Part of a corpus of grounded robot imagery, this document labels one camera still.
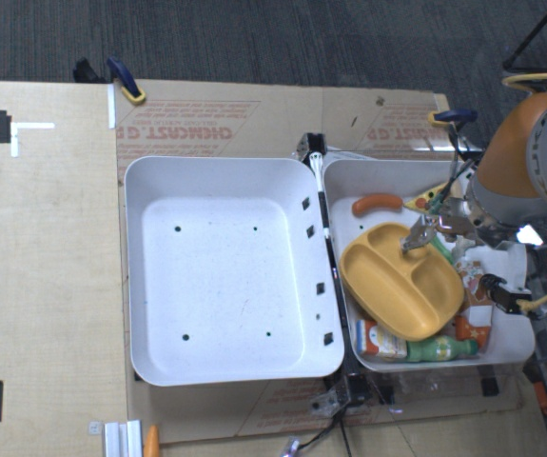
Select yellow divided plate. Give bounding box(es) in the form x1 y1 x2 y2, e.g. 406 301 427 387
339 221 466 343

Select orange bottle with star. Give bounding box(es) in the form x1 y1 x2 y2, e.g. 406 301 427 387
453 315 492 348

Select white plastic tray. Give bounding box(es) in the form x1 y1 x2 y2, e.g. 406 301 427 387
322 158 537 375
123 155 346 388

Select green plastic bottle yellow label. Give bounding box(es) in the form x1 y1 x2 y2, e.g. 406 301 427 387
405 334 479 364

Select yellow toy pizza slice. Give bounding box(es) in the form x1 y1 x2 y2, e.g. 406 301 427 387
402 182 451 214

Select brown cardboard board red print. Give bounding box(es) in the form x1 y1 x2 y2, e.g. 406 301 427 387
114 79 525 444

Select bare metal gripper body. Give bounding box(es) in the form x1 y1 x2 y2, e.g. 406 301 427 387
436 196 493 252

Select orange and white carton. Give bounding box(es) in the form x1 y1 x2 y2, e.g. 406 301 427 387
355 319 409 361

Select white and brown carton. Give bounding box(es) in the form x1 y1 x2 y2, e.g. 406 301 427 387
454 259 496 328

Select orange toy sausage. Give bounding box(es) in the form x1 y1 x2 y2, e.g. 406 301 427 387
351 192 404 218

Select thin black and white rod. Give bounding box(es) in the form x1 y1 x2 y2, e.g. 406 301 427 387
308 151 353 376

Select small green bottle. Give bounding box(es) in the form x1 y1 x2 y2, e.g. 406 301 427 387
430 234 456 266

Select black block with thin wires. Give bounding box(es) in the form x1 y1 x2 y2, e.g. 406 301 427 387
295 131 327 162
309 372 377 419

